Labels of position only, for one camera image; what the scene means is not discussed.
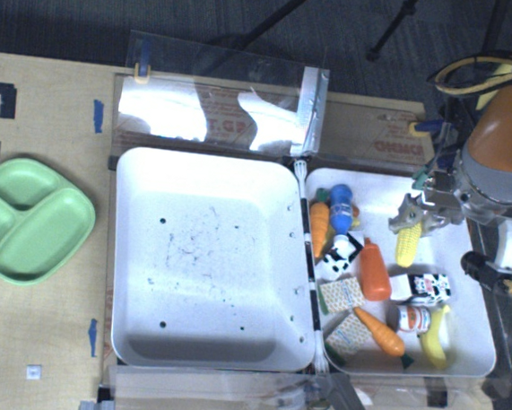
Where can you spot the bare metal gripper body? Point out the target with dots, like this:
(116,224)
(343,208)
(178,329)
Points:
(441,195)

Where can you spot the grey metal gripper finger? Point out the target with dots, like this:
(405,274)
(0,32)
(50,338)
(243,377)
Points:
(404,216)
(434,223)

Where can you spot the yellow corn cob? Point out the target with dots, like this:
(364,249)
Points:
(407,248)

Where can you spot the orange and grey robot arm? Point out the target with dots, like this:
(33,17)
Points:
(506,129)

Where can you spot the blue bottle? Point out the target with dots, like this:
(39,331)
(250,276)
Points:
(341,208)

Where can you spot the cow print carton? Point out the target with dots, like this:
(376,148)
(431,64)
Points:
(426,288)
(341,255)

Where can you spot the orange bottle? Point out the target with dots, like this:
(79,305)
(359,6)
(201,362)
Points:
(373,274)

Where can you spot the orange carrot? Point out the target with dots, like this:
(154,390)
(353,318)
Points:
(318,226)
(381,333)

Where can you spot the small white and orange can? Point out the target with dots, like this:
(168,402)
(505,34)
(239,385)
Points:
(412,319)

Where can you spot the white plastic tray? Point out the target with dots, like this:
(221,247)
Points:
(205,262)
(461,318)

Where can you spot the yellow patterned packet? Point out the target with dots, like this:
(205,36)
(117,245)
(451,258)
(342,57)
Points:
(349,337)
(342,294)

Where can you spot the yellow banana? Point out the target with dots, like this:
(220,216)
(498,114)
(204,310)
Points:
(432,345)

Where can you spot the green divided plate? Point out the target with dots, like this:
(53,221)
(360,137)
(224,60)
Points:
(29,223)

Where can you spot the small white square block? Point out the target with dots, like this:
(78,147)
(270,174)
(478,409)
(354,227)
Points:
(33,372)

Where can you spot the black cylinder on white bracket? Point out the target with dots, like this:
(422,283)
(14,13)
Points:
(480,266)

